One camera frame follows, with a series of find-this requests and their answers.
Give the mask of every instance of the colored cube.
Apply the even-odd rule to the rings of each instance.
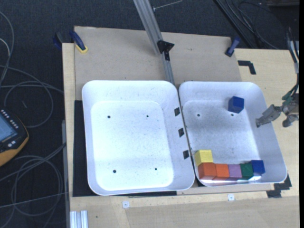
[[[250,162],[252,164],[253,175],[261,176],[265,173],[264,162],[261,160],[252,160]]]
[[[229,169],[227,164],[215,164],[217,176],[213,179],[215,181],[225,181],[229,178]]]
[[[211,150],[199,150],[194,154],[195,164],[199,166],[201,163],[213,162]]]
[[[212,180],[217,175],[217,169],[214,163],[203,162],[198,166],[199,179]]]
[[[240,164],[242,170],[242,180],[249,180],[253,177],[253,169],[251,163]]]
[[[240,165],[231,164],[228,165],[228,169],[229,169],[229,178],[227,179],[227,181],[237,181],[243,177]]]
[[[232,97],[228,103],[228,111],[240,113],[244,109],[244,99],[240,97]]]

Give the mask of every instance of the beige cardboard sheet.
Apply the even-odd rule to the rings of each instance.
[[[91,80],[165,80],[160,55],[147,33],[141,30],[75,27],[88,47],[86,54],[75,48],[76,100]],[[235,56],[224,53],[230,38],[162,33],[175,46],[170,51],[175,84],[184,81],[241,81]]]

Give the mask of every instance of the handheld device with screen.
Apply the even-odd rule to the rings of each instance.
[[[24,147],[28,136],[29,133],[20,119],[0,105],[0,166]]]

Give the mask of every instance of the empty white tray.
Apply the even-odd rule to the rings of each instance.
[[[272,123],[256,127],[267,109],[261,89],[247,82],[185,82],[179,88],[180,104],[192,154],[212,150],[215,163],[240,164],[263,160],[266,172],[249,183],[286,179],[287,170]],[[228,111],[233,96],[244,98],[240,113]],[[200,180],[206,186],[243,182]]]
[[[171,83],[90,81],[82,99],[92,191],[116,195],[192,186],[178,92]]]

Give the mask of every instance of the table surface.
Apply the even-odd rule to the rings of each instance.
[[[212,37],[206,37],[206,42],[212,43]],[[281,192],[281,199],[267,197],[266,190],[273,190],[273,184],[193,187],[171,197],[72,197],[75,53],[74,44],[63,44],[70,210],[88,210],[90,228],[173,228],[202,224],[207,227],[299,227],[299,125],[294,122],[291,127],[283,128],[284,115],[273,122],[292,184],[290,190]],[[256,69],[257,74],[251,75],[248,67],[238,67],[241,80],[256,83],[267,105],[281,105],[281,97],[294,86],[296,79],[288,51],[236,49],[235,57],[234,60],[251,61]],[[230,193],[235,201],[228,201]],[[123,209],[123,201],[129,201],[129,209]]]

